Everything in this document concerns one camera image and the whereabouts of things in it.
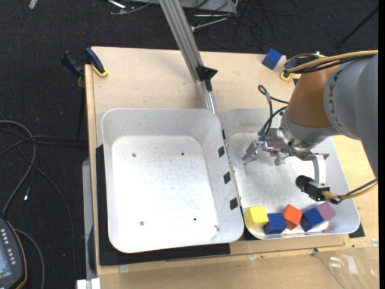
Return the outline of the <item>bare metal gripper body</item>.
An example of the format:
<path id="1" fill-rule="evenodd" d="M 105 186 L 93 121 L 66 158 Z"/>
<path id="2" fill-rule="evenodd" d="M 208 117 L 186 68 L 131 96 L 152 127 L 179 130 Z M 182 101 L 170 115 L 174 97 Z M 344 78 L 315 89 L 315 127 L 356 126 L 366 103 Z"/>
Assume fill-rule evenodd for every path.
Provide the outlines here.
<path id="1" fill-rule="evenodd" d="M 308 161 L 313 158 L 312 144 L 306 143 L 289 131 L 281 128 L 271 128 L 263 140 L 262 149 L 272 157 L 276 157 L 277 153 L 286 154 L 288 157 L 297 157 L 302 161 Z"/>

